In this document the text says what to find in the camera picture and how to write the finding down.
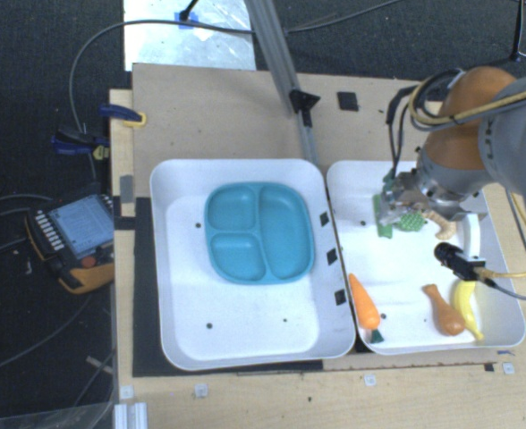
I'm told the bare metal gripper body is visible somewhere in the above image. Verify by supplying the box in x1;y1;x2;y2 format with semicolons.
380;170;429;230

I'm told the green bumpy toy vegetable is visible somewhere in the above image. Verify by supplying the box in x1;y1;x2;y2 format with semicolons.
396;211;427;233

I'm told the green flat toy food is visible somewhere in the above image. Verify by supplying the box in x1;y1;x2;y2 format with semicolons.
372;193;395;240

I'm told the beige curved toy food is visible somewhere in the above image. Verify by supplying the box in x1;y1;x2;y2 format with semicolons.
423;209;458;241

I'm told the white plastic tray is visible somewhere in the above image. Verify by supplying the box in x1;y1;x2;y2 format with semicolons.
325;159;526;357
148;157;358;372

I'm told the orange carrot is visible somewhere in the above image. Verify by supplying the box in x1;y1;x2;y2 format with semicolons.
348;273;386;344

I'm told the blue divided plate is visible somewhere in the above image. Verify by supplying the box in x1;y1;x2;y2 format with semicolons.
204;181;316;286

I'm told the yellow banana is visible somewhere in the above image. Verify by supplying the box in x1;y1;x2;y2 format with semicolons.
451;280;486;342

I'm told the brown chicken drumstick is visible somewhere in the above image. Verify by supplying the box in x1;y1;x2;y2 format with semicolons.
421;283;467;337

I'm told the brown cardboard board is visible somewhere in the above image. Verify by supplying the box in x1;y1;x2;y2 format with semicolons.
131;62;526;373

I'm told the black cylinder on white bracket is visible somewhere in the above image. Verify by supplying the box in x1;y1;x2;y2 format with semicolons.
433;213;488;282

